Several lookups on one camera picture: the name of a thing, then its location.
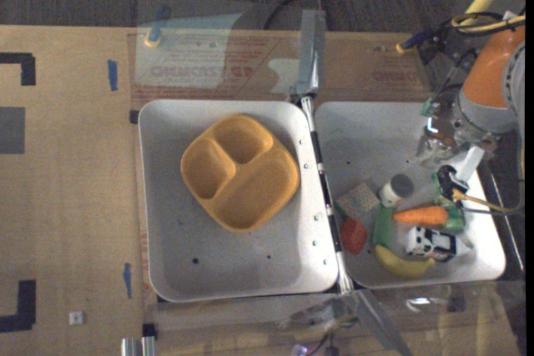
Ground white can with grey lid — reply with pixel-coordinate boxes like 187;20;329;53
377;173;416;208

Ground green packet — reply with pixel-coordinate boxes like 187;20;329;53
371;203;395;250

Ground white plastic tray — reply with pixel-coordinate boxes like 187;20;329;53
137;98;340;303
313;100;508;290

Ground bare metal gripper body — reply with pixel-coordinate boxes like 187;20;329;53
423;111;501;153

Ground orange divided plate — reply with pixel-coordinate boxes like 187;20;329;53
179;113;301;233

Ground yellow banana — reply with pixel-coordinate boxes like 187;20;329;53
373;244;437;280

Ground orange carrot with green top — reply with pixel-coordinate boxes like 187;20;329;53
391;203;466;233

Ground beige speckled bread slice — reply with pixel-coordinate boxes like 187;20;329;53
335;182;381;220

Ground brown cardboard board, red print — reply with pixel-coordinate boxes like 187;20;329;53
127;31;521;345

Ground black and white carton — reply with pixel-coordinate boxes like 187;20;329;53
405;225;458;263

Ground red cube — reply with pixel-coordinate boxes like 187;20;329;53
340;216;369;256

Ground black cylinder on white bracket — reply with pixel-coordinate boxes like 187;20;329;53
436;145;486;202

